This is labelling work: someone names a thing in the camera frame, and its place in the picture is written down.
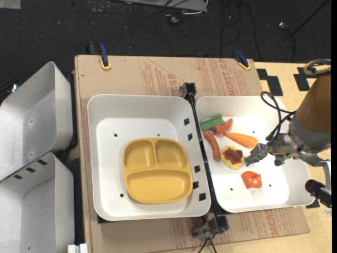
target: blue and yellow clamp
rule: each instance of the blue and yellow clamp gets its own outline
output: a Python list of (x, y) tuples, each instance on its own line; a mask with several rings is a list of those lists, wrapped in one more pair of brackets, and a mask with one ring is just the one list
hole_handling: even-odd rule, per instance
[(100, 63), (101, 63), (102, 69), (110, 70), (111, 65), (110, 65), (109, 59), (107, 58), (107, 51), (106, 51), (104, 43), (99, 42), (98, 47), (100, 48), (100, 55), (101, 55)]
[(243, 55), (242, 52), (238, 51), (237, 49), (233, 49), (232, 54), (234, 58), (239, 62), (239, 66), (242, 67), (244, 70), (249, 70), (251, 68), (251, 65), (249, 65), (246, 57)]

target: black floor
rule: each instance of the black floor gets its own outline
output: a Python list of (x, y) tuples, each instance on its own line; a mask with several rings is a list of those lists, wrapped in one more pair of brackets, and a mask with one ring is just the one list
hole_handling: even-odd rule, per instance
[(89, 41), (104, 42), (110, 55), (231, 57), (236, 48), (262, 62), (330, 59), (331, 2), (285, 40), (325, 1), (210, 0), (208, 13), (170, 25), (171, 8), (158, 14), (160, 7), (117, 1), (21, 0), (21, 9), (0, 8), (0, 86), (15, 76), (23, 83), (48, 61), (71, 72)]

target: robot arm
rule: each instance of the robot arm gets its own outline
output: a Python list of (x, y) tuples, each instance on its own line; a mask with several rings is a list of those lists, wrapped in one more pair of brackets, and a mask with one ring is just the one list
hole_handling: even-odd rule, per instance
[[(324, 69), (317, 67), (328, 65)], [(266, 139), (267, 144), (259, 143), (251, 155), (245, 158), (248, 166), (265, 158), (275, 156), (275, 165), (280, 166), (288, 158), (301, 159), (313, 167), (323, 167), (326, 185), (314, 180), (306, 183), (306, 190), (331, 207), (331, 161), (323, 160), (317, 154), (331, 147), (331, 61), (315, 60), (304, 67), (304, 72), (316, 75), (315, 80), (299, 109), (287, 112), (279, 125), (289, 120), (287, 133), (279, 133), (277, 127)]]

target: cardboard sheet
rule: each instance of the cardboard sheet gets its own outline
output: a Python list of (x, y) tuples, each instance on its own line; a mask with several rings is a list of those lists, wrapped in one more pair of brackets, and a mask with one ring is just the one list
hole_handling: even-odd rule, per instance
[[(75, 58), (75, 83), (81, 150), (85, 237), (90, 252), (159, 252), (199, 247), (192, 237), (199, 218), (136, 220), (99, 223), (93, 205), (87, 103), (97, 94), (174, 95), (184, 82), (194, 82), (197, 97), (260, 95), (254, 61), (245, 71), (234, 59), (109, 56), (111, 70), (101, 68), (100, 57)], [(230, 229), (215, 244), (289, 236), (309, 232), (302, 208), (256, 211), (227, 216)]]

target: yellow divided plate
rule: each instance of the yellow divided plate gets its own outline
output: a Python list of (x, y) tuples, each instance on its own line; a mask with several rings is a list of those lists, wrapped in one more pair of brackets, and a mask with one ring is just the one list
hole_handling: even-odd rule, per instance
[(129, 142), (123, 151), (123, 171), (129, 196), (140, 203), (176, 202), (192, 192), (189, 160), (185, 149), (174, 140)]

